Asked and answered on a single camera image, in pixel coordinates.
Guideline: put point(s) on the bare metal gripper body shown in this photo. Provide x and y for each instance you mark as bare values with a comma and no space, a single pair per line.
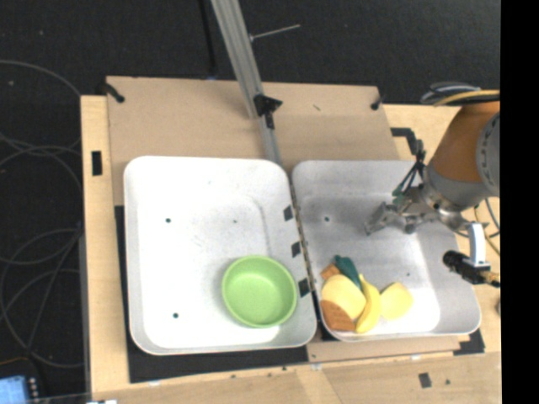
423,211

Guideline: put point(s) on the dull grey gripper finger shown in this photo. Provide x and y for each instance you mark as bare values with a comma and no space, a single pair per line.
379,221
412,226

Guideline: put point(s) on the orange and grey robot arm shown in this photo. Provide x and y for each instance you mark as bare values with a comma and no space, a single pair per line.
461,141

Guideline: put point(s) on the white plastic tray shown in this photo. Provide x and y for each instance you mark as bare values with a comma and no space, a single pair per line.
349,192
189,234

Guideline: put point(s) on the dark green toy vegetable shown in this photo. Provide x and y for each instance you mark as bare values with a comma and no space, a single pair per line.
348,268

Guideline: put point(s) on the orange brown biscuit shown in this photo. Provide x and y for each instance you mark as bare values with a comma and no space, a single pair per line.
329,272

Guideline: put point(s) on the pale yellow bread slice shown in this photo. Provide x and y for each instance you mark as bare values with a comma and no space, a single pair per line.
396,301

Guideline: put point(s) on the thin black and white rod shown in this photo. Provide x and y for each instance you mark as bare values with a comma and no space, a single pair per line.
301,234

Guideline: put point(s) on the yellow banana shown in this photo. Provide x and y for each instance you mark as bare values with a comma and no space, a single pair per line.
370,309

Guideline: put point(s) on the green bowl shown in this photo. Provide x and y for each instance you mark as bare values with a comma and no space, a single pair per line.
259,290

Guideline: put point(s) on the brown cardboard board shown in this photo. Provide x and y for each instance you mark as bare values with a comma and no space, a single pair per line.
189,116

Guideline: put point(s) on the black cylinder on white bracket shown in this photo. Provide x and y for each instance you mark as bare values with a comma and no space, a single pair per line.
476,242

